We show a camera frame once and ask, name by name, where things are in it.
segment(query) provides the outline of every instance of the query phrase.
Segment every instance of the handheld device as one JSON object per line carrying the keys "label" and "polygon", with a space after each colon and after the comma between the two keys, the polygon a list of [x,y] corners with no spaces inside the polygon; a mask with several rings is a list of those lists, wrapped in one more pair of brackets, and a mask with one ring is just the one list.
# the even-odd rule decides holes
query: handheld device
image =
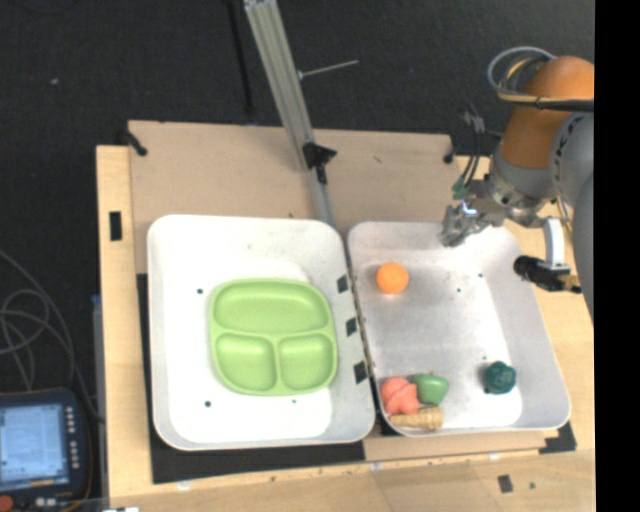
{"label": "handheld device", "polygon": [[0,394],[0,512],[81,497],[89,485],[89,459],[73,392]]}

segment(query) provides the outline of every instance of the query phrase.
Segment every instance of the display screen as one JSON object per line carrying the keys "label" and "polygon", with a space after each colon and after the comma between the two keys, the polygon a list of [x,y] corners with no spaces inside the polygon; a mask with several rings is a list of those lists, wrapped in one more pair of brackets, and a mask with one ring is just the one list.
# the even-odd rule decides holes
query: display screen
{"label": "display screen", "polygon": [[69,483],[60,404],[0,407],[0,491]]}

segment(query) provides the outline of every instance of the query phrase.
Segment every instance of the orange fruit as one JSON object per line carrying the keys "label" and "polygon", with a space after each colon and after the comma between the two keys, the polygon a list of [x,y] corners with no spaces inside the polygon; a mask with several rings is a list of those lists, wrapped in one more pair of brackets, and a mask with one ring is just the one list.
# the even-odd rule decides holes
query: orange fruit
{"label": "orange fruit", "polygon": [[376,272],[376,283],[384,293],[400,293],[409,284],[409,272],[400,263],[384,263]]}

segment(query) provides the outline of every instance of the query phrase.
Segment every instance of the metal pole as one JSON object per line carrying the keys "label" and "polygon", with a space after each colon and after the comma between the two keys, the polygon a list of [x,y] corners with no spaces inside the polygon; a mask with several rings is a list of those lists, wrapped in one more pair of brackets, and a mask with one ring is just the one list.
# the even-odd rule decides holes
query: metal pole
{"label": "metal pole", "polygon": [[245,10],[282,124],[294,146],[298,163],[309,174],[316,217],[335,226],[326,184],[320,182],[304,155],[314,143],[313,129],[276,0],[245,0]]}

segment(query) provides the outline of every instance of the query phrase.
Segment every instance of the green toy pepper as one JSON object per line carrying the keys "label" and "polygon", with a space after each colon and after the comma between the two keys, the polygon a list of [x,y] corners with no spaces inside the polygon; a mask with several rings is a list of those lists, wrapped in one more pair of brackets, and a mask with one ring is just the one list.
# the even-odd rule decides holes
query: green toy pepper
{"label": "green toy pepper", "polygon": [[484,388],[487,393],[501,395],[516,385],[516,371],[511,366],[496,361],[484,372]]}

